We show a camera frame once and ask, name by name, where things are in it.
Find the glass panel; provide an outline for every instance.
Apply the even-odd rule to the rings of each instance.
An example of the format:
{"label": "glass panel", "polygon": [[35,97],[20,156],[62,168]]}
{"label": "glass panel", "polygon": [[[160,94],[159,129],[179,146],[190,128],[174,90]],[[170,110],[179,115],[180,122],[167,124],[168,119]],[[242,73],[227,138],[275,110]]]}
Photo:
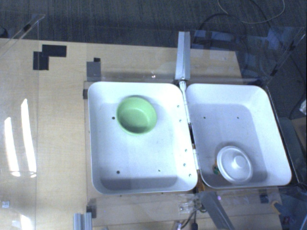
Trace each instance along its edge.
{"label": "glass panel", "polygon": [[193,31],[191,80],[266,85],[304,36],[303,28],[294,27],[271,27],[266,36]]}
{"label": "glass panel", "polygon": [[43,15],[0,11],[0,225],[35,229],[38,71]]}
{"label": "glass panel", "polygon": [[93,62],[94,58],[101,61],[99,79],[102,81],[172,82],[176,70],[177,48],[146,46],[146,37],[155,33],[164,40],[167,39],[163,33],[140,29],[140,46],[121,45],[129,41],[129,36],[119,38],[116,41],[119,44],[115,45],[88,44],[87,62]]}

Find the white bowl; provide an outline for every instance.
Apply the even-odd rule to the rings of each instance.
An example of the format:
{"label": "white bowl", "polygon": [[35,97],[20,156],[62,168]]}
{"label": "white bowl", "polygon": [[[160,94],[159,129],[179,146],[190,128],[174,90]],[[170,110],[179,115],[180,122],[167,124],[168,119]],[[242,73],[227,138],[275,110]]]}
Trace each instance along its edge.
{"label": "white bowl", "polygon": [[217,166],[222,176],[234,184],[245,184],[253,176],[253,167],[248,156],[234,146],[227,146],[219,151]]}

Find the wooden table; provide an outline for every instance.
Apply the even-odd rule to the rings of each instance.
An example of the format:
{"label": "wooden table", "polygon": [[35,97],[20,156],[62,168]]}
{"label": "wooden table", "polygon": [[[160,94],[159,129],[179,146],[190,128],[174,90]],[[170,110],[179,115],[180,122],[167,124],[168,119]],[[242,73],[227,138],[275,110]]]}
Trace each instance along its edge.
{"label": "wooden table", "polygon": [[[48,71],[33,71],[33,51],[41,51],[43,44],[65,45],[67,56],[50,57]],[[73,214],[84,213],[90,199],[94,199],[97,204],[98,217],[93,219],[96,230],[104,225],[108,225],[109,230],[171,229],[174,220],[183,220],[189,216],[179,211],[179,204],[193,197],[189,194],[99,194],[91,184],[89,163],[86,160],[89,151],[85,149],[83,84],[86,81],[86,62],[100,58],[103,77],[136,74],[146,80],[155,75],[157,80],[161,78],[171,81],[175,73],[176,57],[175,48],[22,40],[0,59],[0,69],[6,68],[7,73],[39,75],[38,86],[27,79],[23,86],[19,85],[28,93],[38,88],[38,106],[32,106],[35,106],[35,98],[29,105],[30,114],[37,113],[37,119],[33,120],[31,126],[36,128],[37,124],[38,129],[37,178],[28,190],[17,187],[15,181],[1,187],[6,188],[6,192],[13,188],[12,202],[23,195],[24,204],[28,197],[31,204],[36,196],[34,216],[37,230],[71,230]],[[235,53],[224,51],[192,50],[191,75],[211,79],[241,78]],[[12,95],[14,101],[20,101],[16,98],[18,92],[18,89],[7,89],[6,95]],[[280,200],[276,189],[272,189],[269,195],[271,200]],[[232,197],[227,197],[224,208],[238,229],[281,228],[278,215],[270,204],[260,203],[258,194],[249,195],[252,199],[249,204],[231,204]],[[198,218],[201,218],[198,220],[200,229],[215,229],[208,213],[199,214]]]}

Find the bowl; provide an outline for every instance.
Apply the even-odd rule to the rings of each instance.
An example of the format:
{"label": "bowl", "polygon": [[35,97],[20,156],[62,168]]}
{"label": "bowl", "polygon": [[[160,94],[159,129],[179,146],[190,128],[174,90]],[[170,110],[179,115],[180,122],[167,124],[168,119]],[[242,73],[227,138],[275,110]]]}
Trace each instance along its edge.
{"label": "bowl", "polygon": [[119,126],[130,135],[146,134],[157,122],[153,105],[141,97],[128,97],[120,102],[116,116]]}
{"label": "bowl", "polygon": [[247,154],[234,146],[219,151],[217,166],[222,176],[234,184],[245,184],[253,176],[253,167]]}

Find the green bowl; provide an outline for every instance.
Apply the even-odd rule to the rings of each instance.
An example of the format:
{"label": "green bowl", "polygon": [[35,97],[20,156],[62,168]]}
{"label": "green bowl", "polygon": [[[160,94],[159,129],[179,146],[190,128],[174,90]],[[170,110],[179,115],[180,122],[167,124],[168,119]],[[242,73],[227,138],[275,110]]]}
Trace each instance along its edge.
{"label": "green bowl", "polygon": [[140,97],[129,97],[119,103],[116,117],[120,127],[131,135],[151,131],[157,122],[153,105]]}

